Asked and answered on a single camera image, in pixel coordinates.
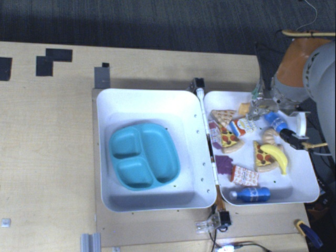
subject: bottle cap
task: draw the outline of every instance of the bottle cap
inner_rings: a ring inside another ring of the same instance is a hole
[[[230,199],[236,200],[237,199],[237,192],[236,191],[230,191]]]

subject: banana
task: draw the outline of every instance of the banana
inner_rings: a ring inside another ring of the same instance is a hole
[[[277,162],[279,163],[279,166],[281,168],[281,173],[286,174],[286,167],[288,164],[288,160],[287,160],[286,155],[281,151],[280,148],[274,145],[266,144],[266,145],[262,145],[260,149],[270,154],[271,156],[273,156],[274,159],[276,159]]]

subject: blue divided plate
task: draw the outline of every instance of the blue divided plate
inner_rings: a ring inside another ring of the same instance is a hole
[[[143,123],[116,131],[109,152],[120,183],[130,190],[148,190],[172,182],[180,173],[180,161],[167,130]]]

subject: wooden table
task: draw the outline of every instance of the wooden table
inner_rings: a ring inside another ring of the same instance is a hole
[[[45,56],[46,48],[72,49],[72,62],[54,61],[52,77],[37,77],[36,56]],[[94,67],[109,63],[111,87],[118,88],[184,90],[203,77],[207,91],[251,91],[259,76],[256,57],[243,55],[2,42],[0,57],[13,59],[10,80],[0,81],[0,217],[12,220],[0,228],[3,252],[80,251],[81,234],[101,232],[95,220]],[[233,225],[218,243],[254,240],[272,251],[308,251],[293,224],[308,223],[303,204],[227,208]],[[110,245],[102,233],[102,245],[122,246],[122,252],[210,251],[208,236],[193,230],[207,212],[155,211],[150,220],[139,212],[135,229],[134,216],[112,214],[120,238]]]

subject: purple cloth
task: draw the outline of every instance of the purple cloth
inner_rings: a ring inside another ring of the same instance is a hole
[[[217,166],[218,174],[231,174],[232,172],[232,161],[229,156],[217,156],[215,155],[215,161]]]

